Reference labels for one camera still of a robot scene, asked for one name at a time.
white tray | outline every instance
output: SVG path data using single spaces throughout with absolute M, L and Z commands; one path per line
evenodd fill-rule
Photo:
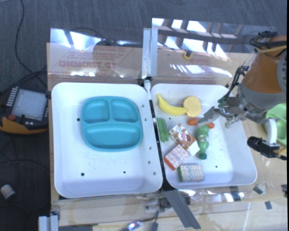
M 228 89 L 218 85 L 188 85 L 188 84 L 156 84 L 151 89 L 152 101 L 156 118 L 164 118 L 168 131 L 176 124 L 181 123 L 192 135 L 196 134 L 196 126 L 187 124 L 187 115 L 172 116 L 163 112 L 158 105 L 157 94 L 174 106 L 183 106 L 184 99 L 188 96 L 197 96 L 202 103 L 203 115 L 212 106 L 218 107 L 217 101 Z M 208 187 L 249 185 L 257 178 L 257 170 L 247 145 L 247 138 L 241 121 L 236 122 L 231 128 L 225 128 L 226 119 L 219 117 L 214 121 L 215 127 L 210 129 L 210 145 L 207 149 L 207 159 L 201 160 L 197 156 L 189 156 L 183 165 L 201 165 L 204 181 L 179 182 L 177 170 L 171 170 L 165 164 L 166 178 L 170 185 L 177 189 L 199 189 Z M 163 156 L 172 148 L 175 142 L 161 142 Z
M 123 152 L 90 148 L 81 132 L 81 108 L 91 97 L 120 96 L 140 113 L 143 140 Z M 144 88 L 132 84 L 60 83 L 52 90 L 54 184 L 66 198 L 151 193 L 162 185 L 161 166 Z

green bottle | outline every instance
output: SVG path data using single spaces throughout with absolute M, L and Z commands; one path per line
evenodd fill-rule
M 209 146 L 209 130 L 207 125 L 203 125 L 197 129 L 197 143 L 200 148 L 199 158 L 206 159 L 206 149 Z

blue plate compartment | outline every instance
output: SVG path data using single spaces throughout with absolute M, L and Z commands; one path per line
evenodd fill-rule
M 98 151 L 131 150 L 143 139 L 138 108 L 123 97 L 88 99 L 81 109 L 81 129 L 87 145 Z

yellow banana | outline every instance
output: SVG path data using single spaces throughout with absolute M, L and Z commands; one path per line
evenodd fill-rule
M 175 115 L 180 116 L 187 112 L 187 109 L 184 107 L 176 107 L 176 106 L 170 105 L 161 97 L 160 94 L 158 94 L 157 97 L 158 97 L 159 107 L 161 108 L 162 111 L 170 115 L 174 115 L 174 116 Z

orange cylinder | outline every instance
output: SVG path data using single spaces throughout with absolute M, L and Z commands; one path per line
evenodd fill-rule
M 275 36 L 269 40 L 269 42 L 274 41 L 287 41 L 287 36 Z M 244 84 L 248 89 L 262 93 L 283 92 L 277 79 L 277 67 L 281 56 L 274 57 L 282 51 L 257 54 L 244 77 Z

